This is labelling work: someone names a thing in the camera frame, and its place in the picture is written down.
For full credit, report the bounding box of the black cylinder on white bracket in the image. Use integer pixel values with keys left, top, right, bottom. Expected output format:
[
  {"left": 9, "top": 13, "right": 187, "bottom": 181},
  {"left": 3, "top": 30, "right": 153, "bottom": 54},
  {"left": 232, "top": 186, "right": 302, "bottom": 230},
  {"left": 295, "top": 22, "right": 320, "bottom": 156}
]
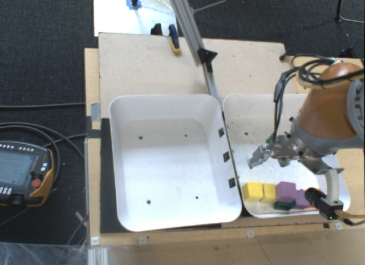
[{"left": 303, "top": 168, "right": 344, "bottom": 221}]

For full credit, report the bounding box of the purple cube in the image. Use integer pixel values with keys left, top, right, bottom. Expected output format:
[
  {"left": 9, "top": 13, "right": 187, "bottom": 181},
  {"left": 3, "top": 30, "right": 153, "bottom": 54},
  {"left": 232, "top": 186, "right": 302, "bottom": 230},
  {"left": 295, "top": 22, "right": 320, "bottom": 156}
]
[
  {"left": 294, "top": 189, "right": 312, "bottom": 210},
  {"left": 274, "top": 181, "right": 298, "bottom": 203}
]

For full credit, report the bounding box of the dark green cube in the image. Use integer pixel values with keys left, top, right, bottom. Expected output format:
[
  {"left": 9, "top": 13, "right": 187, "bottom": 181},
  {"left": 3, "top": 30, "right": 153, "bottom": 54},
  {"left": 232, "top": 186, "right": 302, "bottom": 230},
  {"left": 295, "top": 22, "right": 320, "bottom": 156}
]
[{"left": 274, "top": 199, "right": 297, "bottom": 211}]

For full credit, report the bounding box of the white plastic tray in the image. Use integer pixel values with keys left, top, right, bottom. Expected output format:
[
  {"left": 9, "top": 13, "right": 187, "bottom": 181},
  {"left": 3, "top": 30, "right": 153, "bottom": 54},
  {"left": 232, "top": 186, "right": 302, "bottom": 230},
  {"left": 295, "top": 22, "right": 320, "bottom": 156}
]
[
  {"left": 109, "top": 93, "right": 244, "bottom": 233},
  {"left": 222, "top": 93, "right": 352, "bottom": 219}
]

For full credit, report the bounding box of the thin black rod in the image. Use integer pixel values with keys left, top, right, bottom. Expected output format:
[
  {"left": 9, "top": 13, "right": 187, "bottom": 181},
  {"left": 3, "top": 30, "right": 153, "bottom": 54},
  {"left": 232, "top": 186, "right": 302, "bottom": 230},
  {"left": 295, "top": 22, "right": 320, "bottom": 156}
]
[{"left": 220, "top": 109, "right": 244, "bottom": 202}]

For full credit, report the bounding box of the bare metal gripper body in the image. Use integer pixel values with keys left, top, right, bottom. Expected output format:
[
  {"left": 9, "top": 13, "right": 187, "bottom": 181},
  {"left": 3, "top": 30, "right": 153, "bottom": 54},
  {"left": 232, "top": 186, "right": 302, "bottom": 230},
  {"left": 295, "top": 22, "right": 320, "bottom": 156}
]
[{"left": 270, "top": 133, "right": 308, "bottom": 168}]

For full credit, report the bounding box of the yellow cube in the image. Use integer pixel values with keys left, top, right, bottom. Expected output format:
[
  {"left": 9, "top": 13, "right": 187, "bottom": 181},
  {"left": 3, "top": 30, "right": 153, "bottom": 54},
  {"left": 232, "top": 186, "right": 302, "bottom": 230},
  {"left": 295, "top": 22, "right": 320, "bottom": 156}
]
[
  {"left": 261, "top": 182, "right": 278, "bottom": 205},
  {"left": 241, "top": 181, "right": 264, "bottom": 203}
]

